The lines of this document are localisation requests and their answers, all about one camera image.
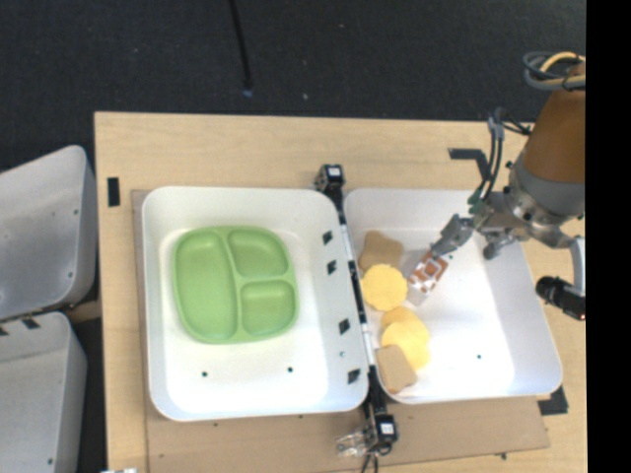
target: white container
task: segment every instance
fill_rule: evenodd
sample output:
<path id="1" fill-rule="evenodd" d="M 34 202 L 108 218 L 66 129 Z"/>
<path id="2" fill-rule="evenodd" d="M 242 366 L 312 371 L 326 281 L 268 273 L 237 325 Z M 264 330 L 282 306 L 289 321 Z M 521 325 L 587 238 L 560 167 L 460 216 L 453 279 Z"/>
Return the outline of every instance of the white container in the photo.
<path id="1" fill-rule="evenodd" d="M 2 325 L 0 471 L 74 473 L 77 467 L 86 357 L 60 312 Z"/>
<path id="2" fill-rule="evenodd" d="M 467 216 L 470 192 L 358 189 L 345 200 L 353 250 L 377 230 L 403 244 L 401 270 L 408 275 L 437 241 L 452 214 Z M 430 332 L 430 363 L 418 381 L 390 396 L 401 403 L 549 394 L 562 369 L 540 300 L 519 243 L 491 261 L 484 238 L 453 253 L 432 294 L 413 309 Z M 367 306 L 373 348 L 379 348 L 382 313 Z"/>
<path id="3" fill-rule="evenodd" d="M 368 364 L 344 238 L 326 197 L 309 190 L 164 187 L 147 196 L 142 219 L 149 391 L 160 412 L 197 421 L 337 412 L 362 403 Z M 173 248 L 189 230 L 239 225 L 268 229 L 285 243 L 298 318 L 275 338 L 205 344 L 179 320 Z M 344 321 L 349 327 L 341 333 Z"/>
<path id="4" fill-rule="evenodd" d="M 0 471 L 76 470 L 87 360 L 67 317 L 46 310 L 90 291 L 96 250 L 83 149 L 0 174 Z"/>
<path id="5" fill-rule="evenodd" d="M 362 334 L 348 257 L 359 256 L 367 231 L 379 230 L 403 243 L 402 269 L 410 270 L 453 213 L 466 215 L 467 196 L 353 191 L 345 201 L 349 240 L 333 204 L 312 190 L 164 187 L 150 193 L 142 231 L 148 377 L 156 408 L 170 419 L 197 421 L 357 407 L 367 394 L 366 353 L 379 347 L 381 313 L 366 306 Z M 193 339 L 179 320 L 175 242 L 189 230 L 226 225 L 269 229 L 288 248 L 300 314 L 281 336 L 210 345 Z M 325 233 L 332 234 L 329 243 L 323 243 Z M 415 308 L 430 331 L 432 361 L 415 385 L 390 395 L 395 400 L 535 395 L 558 387 L 561 365 L 521 246 L 485 261 L 483 245 L 476 235 L 459 249 L 436 291 Z M 336 271 L 328 275 L 331 261 Z M 340 334 L 345 319 L 350 329 Z M 349 383 L 356 370 L 360 375 Z"/>
<path id="6" fill-rule="evenodd" d="M 97 254 L 95 178 L 69 146 L 0 174 L 0 316 L 80 300 Z"/>

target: wooden table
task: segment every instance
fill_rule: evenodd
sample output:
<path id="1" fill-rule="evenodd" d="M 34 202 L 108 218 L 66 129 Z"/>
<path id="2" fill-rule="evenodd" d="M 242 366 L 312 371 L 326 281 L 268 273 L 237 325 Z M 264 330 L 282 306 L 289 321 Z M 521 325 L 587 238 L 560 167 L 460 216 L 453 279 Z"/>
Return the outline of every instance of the wooden table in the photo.
<path id="1" fill-rule="evenodd" d="M 486 124 L 100 112 L 95 132 L 108 467 L 152 473 L 176 466 L 181 471 L 292 473 L 357 468 L 361 461 L 340 461 L 333 449 L 329 457 L 327 448 L 328 435 L 332 443 L 335 433 L 350 431 L 335 426 L 351 425 L 355 414 L 202 425 L 171 423 L 157 414 L 144 385 L 131 193 L 163 185 L 309 187 L 324 163 L 343 165 L 347 190 L 469 190 L 479 182 L 475 163 L 451 160 L 448 149 L 486 153 Z M 522 137 L 509 135 L 505 159 L 513 160 L 523 144 Z M 506 178 L 503 170 L 498 186 Z M 584 226 L 576 221 L 565 230 L 581 235 Z M 536 241 L 525 243 L 525 251 L 535 281 L 542 275 L 572 279 L 568 251 L 551 250 Z M 419 414 L 398 405 L 394 412 L 404 421 L 402 431 L 414 430 L 416 435 L 408 431 L 383 458 L 380 469 L 587 471 L 585 323 L 550 306 L 545 312 L 564 367 L 569 414 L 541 419 L 534 398 L 510 398 L 430 406 L 422 411 L 424 426 L 419 427 L 410 424 Z M 269 429 L 277 436 L 264 432 Z M 187 441 L 190 446 L 171 446 L 181 433 L 200 438 Z M 522 451 L 509 453 L 506 460 L 494 455 L 513 450 Z M 451 459 L 463 455 L 479 456 Z M 292 463 L 292 457 L 299 456 L 301 461 Z"/>

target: yellow sponge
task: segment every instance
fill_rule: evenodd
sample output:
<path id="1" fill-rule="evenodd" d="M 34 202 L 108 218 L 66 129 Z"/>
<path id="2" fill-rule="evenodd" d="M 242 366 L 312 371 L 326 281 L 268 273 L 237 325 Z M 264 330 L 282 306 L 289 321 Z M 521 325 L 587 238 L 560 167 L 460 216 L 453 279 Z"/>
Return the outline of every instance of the yellow sponge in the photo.
<path id="1" fill-rule="evenodd" d="M 407 281 L 396 268 L 387 264 L 371 266 L 362 283 L 364 300 L 377 310 L 397 308 L 407 297 Z"/>
<path id="2" fill-rule="evenodd" d="M 430 361 L 429 336 L 411 322 L 393 322 L 384 331 L 382 346 L 398 345 L 414 370 L 420 370 Z"/>

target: green divided plate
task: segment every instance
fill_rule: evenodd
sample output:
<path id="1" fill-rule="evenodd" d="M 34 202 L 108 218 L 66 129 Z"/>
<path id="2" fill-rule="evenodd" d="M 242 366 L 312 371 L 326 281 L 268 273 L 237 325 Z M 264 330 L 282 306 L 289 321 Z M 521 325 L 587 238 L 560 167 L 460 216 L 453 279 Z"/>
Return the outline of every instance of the green divided plate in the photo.
<path id="1" fill-rule="evenodd" d="M 298 286 L 283 241 L 249 226 L 190 231 L 175 243 L 175 303 L 191 336 L 206 343 L 263 340 L 298 316 Z"/>

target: dark floor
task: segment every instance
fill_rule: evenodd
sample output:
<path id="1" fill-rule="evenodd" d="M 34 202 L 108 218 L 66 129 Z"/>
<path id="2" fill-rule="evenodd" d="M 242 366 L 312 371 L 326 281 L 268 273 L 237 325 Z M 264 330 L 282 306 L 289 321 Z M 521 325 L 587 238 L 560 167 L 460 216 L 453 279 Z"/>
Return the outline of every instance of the dark floor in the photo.
<path id="1" fill-rule="evenodd" d="M 502 105 L 534 120 L 546 95 L 522 55 L 587 47 L 587 0 L 234 2 L 0 0 L 0 170 L 68 144 L 94 162 L 96 110 L 480 120 Z M 94 472 L 100 325 L 80 335 Z"/>

